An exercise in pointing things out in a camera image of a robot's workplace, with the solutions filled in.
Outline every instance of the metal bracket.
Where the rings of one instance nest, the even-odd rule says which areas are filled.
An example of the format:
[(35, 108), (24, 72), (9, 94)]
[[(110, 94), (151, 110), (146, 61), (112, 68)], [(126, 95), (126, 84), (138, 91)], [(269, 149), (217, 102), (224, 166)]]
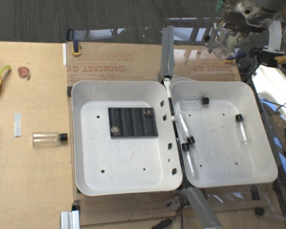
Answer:
[(61, 229), (80, 229), (80, 211), (63, 211), (60, 216)]
[(174, 27), (169, 26), (162, 29), (161, 68), (159, 78), (162, 79), (164, 76), (172, 78), (174, 66)]
[(199, 188), (189, 187), (184, 190), (184, 194), (189, 200), (191, 207), (193, 208), (204, 229), (223, 228), (222, 224), (212, 211), (211, 206)]

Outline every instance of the gray carpet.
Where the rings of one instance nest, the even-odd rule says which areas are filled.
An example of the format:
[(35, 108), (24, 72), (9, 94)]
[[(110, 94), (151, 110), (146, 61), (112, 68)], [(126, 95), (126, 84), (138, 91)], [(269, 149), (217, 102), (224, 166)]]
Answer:
[[(0, 0), (0, 41), (65, 42), (68, 28), (130, 28), (122, 42), (161, 44), (167, 18), (218, 17), (217, 0)], [(149, 41), (138, 36), (150, 28)]]

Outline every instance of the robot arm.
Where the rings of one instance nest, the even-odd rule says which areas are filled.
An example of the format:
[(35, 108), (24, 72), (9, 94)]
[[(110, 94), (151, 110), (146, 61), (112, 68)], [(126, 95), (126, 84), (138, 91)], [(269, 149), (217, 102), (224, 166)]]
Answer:
[(225, 60), (250, 35), (269, 31), (268, 48), (252, 48), (249, 55), (256, 63), (277, 67), (275, 57), (284, 55), (280, 52), (282, 29), (278, 19), (286, 8), (286, 0), (237, 0), (225, 4), (219, 1), (218, 4), (223, 6), (223, 18), (213, 24), (210, 36), (204, 39), (209, 53)]

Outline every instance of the cardboard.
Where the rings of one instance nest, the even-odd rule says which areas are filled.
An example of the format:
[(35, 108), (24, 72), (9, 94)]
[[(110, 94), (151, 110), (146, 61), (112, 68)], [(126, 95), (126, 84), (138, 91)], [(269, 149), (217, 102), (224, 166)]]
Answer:
[[(67, 43), (68, 86), (78, 81), (156, 81), (161, 45), (81, 42), (80, 56)], [(204, 46), (175, 46), (174, 75), (198, 81), (241, 81), (235, 62), (224, 63)]]

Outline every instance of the clear glass vial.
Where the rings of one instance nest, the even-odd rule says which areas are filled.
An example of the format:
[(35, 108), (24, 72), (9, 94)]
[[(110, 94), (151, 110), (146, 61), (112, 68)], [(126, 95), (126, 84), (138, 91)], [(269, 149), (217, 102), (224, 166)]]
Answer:
[(241, 114), (235, 115), (235, 120), (237, 123), (237, 135), (238, 139), (241, 143), (247, 143), (248, 142), (248, 134), (245, 126), (245, 122), (243, 119), (243, 116)]
[(191, 151), (188, 143), (183, 143), (181, 146), (183, 150), (184, 167), (186, 175), (188, 177), (196, 177), (197, 173), (194, 168), (193, 152)]
[(268, 210), (267, 208), (256, 207), (254, 210), (255, 214), (258, 216), (265, 216), (273, 220), (282, 222), (286, 225), (286, 215), (280, 212), (274, 212)]
[(193, 137), (193, 131), (191, 130), (191, 127), (185, 117), (185, 114), (179, 114), (176, 116), (176, 123), (178, 127), (179, 134), (182, 135), (182, 138), (184, 138), (189, 144), (195, 143), (195, 139)]
[(58, 132), (34, 132), (33, 146), (59, 146), (61, 142), (68, 140), (68, 134)]

